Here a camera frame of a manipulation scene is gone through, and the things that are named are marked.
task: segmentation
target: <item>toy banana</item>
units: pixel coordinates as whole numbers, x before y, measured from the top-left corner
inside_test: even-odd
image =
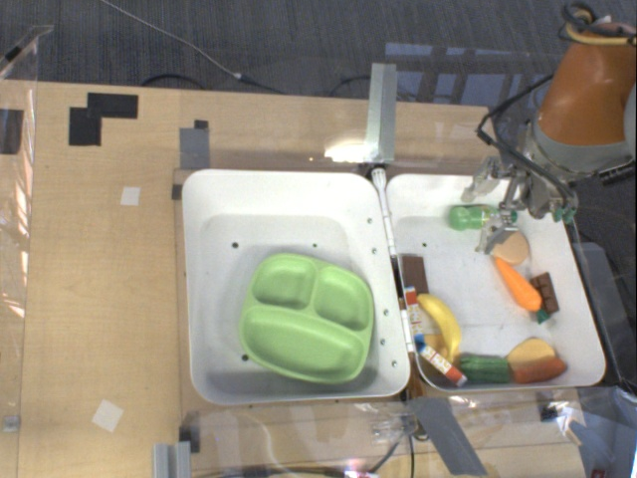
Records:
[[[453,362],[458,355],[460,340],[462,339],[462,332],[456,317],[447,305],[431,294],[420,294],[418,296],[418,304],[436,321],[447,348],[446,358],[448,361]]]

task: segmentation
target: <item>metal bracket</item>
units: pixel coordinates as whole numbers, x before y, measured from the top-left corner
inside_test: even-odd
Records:
[[[195,127],[179,130],[179,167],[182,170],[210,168],[210,130],[205,120],[196,120]]]
[[[191,478],[190,442],[155,444],[152,448],[153,478]]]
[[[395,64],[372,64],[364,143],[364,149],[368,151],[367,163],[386,164],[394,159],[397,94]]]
[[[416,398],[409,405],[451,474],[488,474],[447,398]]]

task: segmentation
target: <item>cable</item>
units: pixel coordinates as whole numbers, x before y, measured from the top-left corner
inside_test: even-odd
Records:
[[[139,18],[138,16],[135,16],[134,14],[126,11],[125,9],[122,9],[121,7],[113,4],[112,2],[109,2],[108,0],[98,0],[98,1],[102,2],[105,5],[108,5],[111,9],[114,9],[115,11],[123,14],[124,16],[127,16],[131,20],[134,20],[134,21],[136,21],[138,23],[141,23],[142,25],[145,25],[146,27],[151,28],[155,32],[159,32],[160,34],[163,34],[166,37],[169,37],[170,39],[174,39],[178,43],[181,43],[181,44],[183,44],[183,45],[185,45],[185,46],[187,46],[189,48],[192,48],[195,52],[197,52],[199,55],[201,55],[204,59],[206,59],[208,62],[210,62],[217,69],[219,69],[220,71],[222,71],[226,75],[231,76],[232,78],[234,78],[238,82],[241,82],[241,83],[246,84],[246,85],[252,85],[254,87],[260,87],[261,89],[265,89],[267,91],[275,92],[277,94],[284,94],[283,92],[281,92],[281,91],[279,91],[277,89],[273,89],[272,87],[268,87],[267,85],[260,84],[254,78],[252,78],[252,77],[250,77],[248,75],[245,75],[243,73],[234,73],[233,71],[228,69],[226,66],[221,64],[219,61],[213,59],[210,55],[208,55],[201,48],[199,48],[197,45],[191,43],[190,41],[186,41],[182,37],[179,37],[178,35],[175,35],[172,32],[168,32],[165,29],[162,29],[162,28],[160,28],[160,27],[158,27],[156,25],[153,25],[152,23],[149,23],[148,21],[146,21],[146,20],[144,20],[142,18]]]
[[[376,462],[373,466],[371,466],[367,472],[375,473],[376,471],[378,471],[378,469],[380,469],[385,464],[385,462],[387,462],[387,460],[389,460],[393,456],[399,444],[400,444],[400,439],[396,441],[394,444],[392,444],[389,450],[387,451],[387,453],[378,462]],[[411,451],[413,456],[413,443],[411,443]],[[200,476],[199,478],[267,478],[269,476],[277,476],[277,475],[286,474],[286,473],[301,473],[301,474],[305,473],[305,474],[326,476],[328,478],[342,478],[343,476],[343,471],[333,467],[264,466],[264,467],[256,467],[252,469],[246,468],[236,472],[231,471],[230,474],[226,474],[223,472],[212,473],[212,474]]]
[[[367,471],[367,472],[368,473],[375,473],[376,471],[378,471],[378,469],[380,469],[383,466],[383,464],[385,462],[387,462],[387,460],[389,460],[393,456],[394,451],[396,451],[396,448],[398,447],[399,444],[400,444],[400,439],[398,439],[394,444],[392,444],[391,448],[389,448],[389,451],[385,454],[385,456],[382,457],[373,466],[371,466],[369,468],[369,471]]]
[[[614,28],[595,25],[595,12],[583,2],[564,5],[561,15],[565,21],[559,33],[561,39],[593,46],[637,46],[637,36],[634,32],[627,31],[620,25]],[[562,30],[566,32],[566,36],[561,35]]]
[[[287,473],[311,474],[317,476],[325,476],[327,478],[342,478],[343,472],[339,469],[329,467],[255,467],[246,468],[236,472],[221,472],[199,476],[199,478],[268,478],[270,476],[279,476]]]
[[[241,76],[242,76],[241,73],[233,73],[227,67],[225,67],[224,65],[222,65],[221,63],[219,63],[218,61],[216,61],[215,59],[210,57],[210,55],[208,55],[206,52],[204,52],[201,48],[199,48],[198,46],[194,45],[193,43],[191,43],[189,41],[186,41],[185,39],[173,34],[172,32],[168,32],[167,30],[159,28],[156,25],[153,25],[152,23],[149,23],[146,20],[139,18],[138,16],[135,16],[134,14],[132,14],[132,13],[126,11],[125,9],[122,9],[121,7],[109,2],[108,0],[99,0],[99,1],[102,2],[105,5],[108,5],[111,9],[114,9],[115,11],[120,12],[124,16],[127,16],[131,20],[134,20],[134,21],[136,21],[138,23],[141,23],[142,25],[145,25],[146,27],[149,27],[152,30],[154,30],[156,32],[159,32],[160,34],[163,34],[163,35],[169,37],[170,39],[174,39],[175,41],[177,41],[177,42],[179,42],[179,43],[181,43],[181,44],[183,44],[185,46],[188,46],[189,48],[192,48],[194,51],[196,51],[199,55],[201,55],[204,59],[206,59],[208,62],[210,62],[217,69],[219,69],[220,71],[223,71],[224,73],[226,73],[227,75],[231,76],[235,80],[240,80],[241,79]]]
[[[371,80],[371,77],[369,75],[360,75],[360,76],[352,76],[351,78],[345,78],[344,80],[341,80],[340,82],[338,82],[338,84],[336,84],[336,86],[327,93],[327,96],[329,98],[333,98],[336,95],[336,92],[338,92],[338,89],[340,89],[341,87],[344,87],[345,85],[349,85],[353,82],[360,82],[360,81],[369,81]]]
[[[548,182],[550,182],[553,186],[555,186],[555,189],[557,189],[557,191],[559,191],[559,194],[562,196],[564,204],[570,205],[570,200],[575,199],[575,194],[572,192],[572,190],[568,186],[566,186],[557,177],[555,177],[554,175],[546,171],[544,168],[542,168],[538,164],[535,164],[526,156],[524,156],[523,154],[515,150],[508,143],[493,139],[491,136],[489,136],[489,134],[486,131],[483,130],[483,127],[488,119],[496,118],[499,115],[503,114],[513,103],[516,103],[524,96],[530,94],[532,91],[534,91],[538,87],[542,86],[543,84],[551,80],[552,77],[553,75],[545,76],[544,78],[542,78],[541,80],[538,80],[534,84],[529,85],[526,89],[524,89],[520,93],[516,94],[515,96],[497,105],[493,110],[488,112],[482,118],[482,120],[480,120],[480,123],[478,124],[478,128],[476,129],[476,134],[487,145],[494,146],[500,152],[506,153],[509,156],[511,156],[512,159],[518,164],[525,166],[527,169],[529,169],[533,173],[537,174],[540,177],[545,178]]]
[[[273,87],[269,87],[267,85],[257,82],[254,78],[249,77],[248,75],[241,75],[241,78],[239,78],[238,80],[242,84],[252,85],[253,87],[259,87],[260,89],[265,89],[266,91],[274,92],[275,94],[282,94],[282,95],[285,94],[285,92],[280,91],[279,89],[275,89]]]
[[[629,380],[629,379],[624,378],[624,377],[620,377],[618,385],[623,390],[628,391],[633,396],[637,396],[637,384],[635,382],[633,382],[632,380]]]
[[[183,80],[185,82],[188,82],[189,84],[194,85],[195,87],[198,87],[202,91],[206,90],[206,88],[202,84],[197,82],[197,80],[195,80],[194,78],[190,78],[189,76],[184,76],[184,75],[178,75],[176,73],[165,73],[163,75],[151,76],[151,77],[146,78],[139,85],[141,87],[148,87],[149,85],[152,85],[153,83],[155,83],[155,82],[157,82],[159,80],[166,80],[166,79]]]
[[[416,455],[414,453],[414,441],[411,439],[410,435],[408,435],[407,438],[409,440],[409,455],[411,458],[411,471],[409,473],[409,477],[414,478],[414,475],[416,473]]]

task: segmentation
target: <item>wooden table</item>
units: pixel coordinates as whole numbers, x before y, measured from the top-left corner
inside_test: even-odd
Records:
[[[69,108],[85,107],[88,92],[139,95],[138,118],[104,119],[102,146],[69,146]],[[190,383],[179,359],[171,199],[179,129],[208,120],[216,167],[330,169],[325,144],[363,136],[366,109],[365,101],[39,84],[20,478],[151,476],[153,444],[178,438],[182,385]],[[399,103],[398,165],[472,173],[489,153],[473,133],[483,112]],[[138,205],[120,203],[125,187],[140,188]],[[113,432],[92,422],[103,400],[122,409]],[[498,458],[511,460],[503,448],[524,454],[528,439],[519,435],[512,442],[511,434],[545,427],[536,412],[520,409],[518,420],[469,423],[470,438],[490,452],[492,467]],[[342,418],[348,412],[352,422]],[[246,421],[210,406],[205,426],[219,428],[203,435],[217,446],[212,458],[200,454],[193,462],[214,469],[233,440],[246,461],[268,452],[268,458],[274,452],[284,460],[287,451],[294,453],[291,460],[327,459],[343,440],[352,448],[371,448],[360,456],[375,459],[383,446],[351,442],[351,434],[369,431],[370,417],[361,412],[358,404],[298,406],[287,411],[288,419],[275,420],[269,418],[280,411],[255,409]],[[304,426],[310,440],[323,441],[322,448],[304,447],[302,430],[291,438],[290,423]],[[532,438],[540,440],[539,432]],[[559,447],[561,468],[581,470],[573,445],[554,431],[543,434],[547,446]],[[370,439],[367,433],[364,439]],[[437,458],[431,443],[417,449],[419,461]]]

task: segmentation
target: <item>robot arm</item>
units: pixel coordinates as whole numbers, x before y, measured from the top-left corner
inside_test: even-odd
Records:
[[[565,6],[563,15],[563,30],[573,44],[554,76],[502,103],[477,129],[483,141],[513,160],[504,167],[499,157],[489,158],[463,193],[463,201],[471,203],[501,179],[509,181],[500,216],[483,228],[478,251],[489,253],[515,231],[512,211],[526,209],[534,218],[550,212],[555,221],[569,222],[577,209],[570,183],[635,160],[635,29],[596,24],[592,10],[578,3]],[[549,81],[541,107],[517,148],[484,132],[487,119],[501,115]]]

